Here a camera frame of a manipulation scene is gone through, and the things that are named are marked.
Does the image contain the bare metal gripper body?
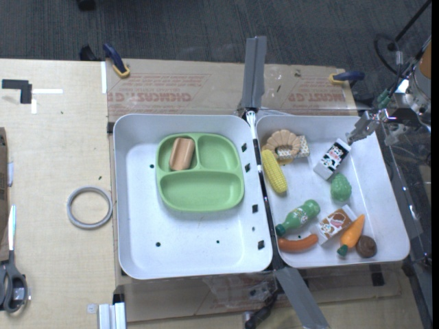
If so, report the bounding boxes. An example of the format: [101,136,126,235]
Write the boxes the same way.
[370,90,432,128]

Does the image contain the white cow print carton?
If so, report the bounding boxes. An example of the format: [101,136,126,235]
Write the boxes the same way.
[312,138,352,181]

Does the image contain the small patterned tan packet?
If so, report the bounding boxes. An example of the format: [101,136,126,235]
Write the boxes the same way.
[275,134,311,161]

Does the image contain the green grapes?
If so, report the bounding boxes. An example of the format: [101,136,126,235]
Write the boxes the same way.
[330,173,353,203]

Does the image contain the white plastic tray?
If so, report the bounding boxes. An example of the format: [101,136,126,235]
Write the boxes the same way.
[112,113,274,281]
[254,114,412,270]

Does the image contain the tan ridged biscuit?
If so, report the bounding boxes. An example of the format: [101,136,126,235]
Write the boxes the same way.
[261,129,302,158]

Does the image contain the yellow corn cob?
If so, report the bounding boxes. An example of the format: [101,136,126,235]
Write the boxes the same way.
[261,149,289,195]

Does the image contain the brown and white carton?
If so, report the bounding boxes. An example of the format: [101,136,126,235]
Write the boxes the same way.
[317,204,358,246]

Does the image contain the orange carrot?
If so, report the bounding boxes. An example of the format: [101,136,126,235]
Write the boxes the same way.
[336,213,366,257]

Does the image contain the thin black and white rod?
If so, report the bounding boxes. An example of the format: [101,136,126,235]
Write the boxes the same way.
[245,109,276,240]

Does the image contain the green bottle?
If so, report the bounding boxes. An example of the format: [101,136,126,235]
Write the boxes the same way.
[274,199,322,237]

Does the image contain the orange sausage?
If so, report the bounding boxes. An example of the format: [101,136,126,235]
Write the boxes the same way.
[277,233,320,254]

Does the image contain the green divided plate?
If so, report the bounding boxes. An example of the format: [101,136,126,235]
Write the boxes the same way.
[155,132,246,213]

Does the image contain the tan bread bun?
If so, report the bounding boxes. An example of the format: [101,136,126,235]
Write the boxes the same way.
[168,136,196,172]

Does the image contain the brown cardboard board red print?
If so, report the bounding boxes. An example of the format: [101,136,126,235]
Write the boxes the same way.
[106,58,403,324]

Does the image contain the grey tape roll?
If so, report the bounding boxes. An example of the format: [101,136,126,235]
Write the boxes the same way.
[66,186,114,230]

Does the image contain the black block with wires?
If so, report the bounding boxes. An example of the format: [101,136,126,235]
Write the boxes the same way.
[244,300,277,329]

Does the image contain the grey handled scissors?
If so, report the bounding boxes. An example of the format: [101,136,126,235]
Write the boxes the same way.
[0,204,29,314]

